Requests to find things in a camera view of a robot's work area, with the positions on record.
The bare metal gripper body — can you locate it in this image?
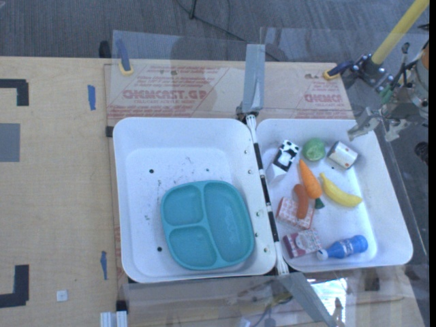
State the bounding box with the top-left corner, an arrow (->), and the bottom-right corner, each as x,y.
379,76 -> 429,123

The green lime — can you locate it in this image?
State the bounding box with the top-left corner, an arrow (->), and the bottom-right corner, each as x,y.
302,138 -> 327,161

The yellow banana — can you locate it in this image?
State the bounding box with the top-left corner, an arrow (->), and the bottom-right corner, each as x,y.
319,172 -> 363,208

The orange carrot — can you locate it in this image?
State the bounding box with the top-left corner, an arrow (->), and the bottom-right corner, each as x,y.
298,159 -> 326,211

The black and white milk carton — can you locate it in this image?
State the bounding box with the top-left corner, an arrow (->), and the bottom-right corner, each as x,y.
265,139 -> 301,184

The white plastic tray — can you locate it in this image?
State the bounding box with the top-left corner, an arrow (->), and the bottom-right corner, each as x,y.
255,117 -> 414,274
112,116 -> 277,284

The orange sausage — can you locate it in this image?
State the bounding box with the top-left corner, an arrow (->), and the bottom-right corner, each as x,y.
293,183 -> 311,221

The pink checked carton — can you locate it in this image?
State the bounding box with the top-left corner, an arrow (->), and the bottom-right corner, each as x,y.
275,196 -> 315,231

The blue bottle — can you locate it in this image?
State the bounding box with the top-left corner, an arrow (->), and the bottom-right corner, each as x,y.
316,234 -> 369,262

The red and white packet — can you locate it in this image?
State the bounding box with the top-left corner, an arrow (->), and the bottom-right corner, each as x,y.
282,228 -> 323,260

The brown cardboard board red print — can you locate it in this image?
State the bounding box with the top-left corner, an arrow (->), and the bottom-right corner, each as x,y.
104,59 -> 409,302

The teal divided plate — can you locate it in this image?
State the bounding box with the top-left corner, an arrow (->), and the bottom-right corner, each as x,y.
159,179 -> 256,271

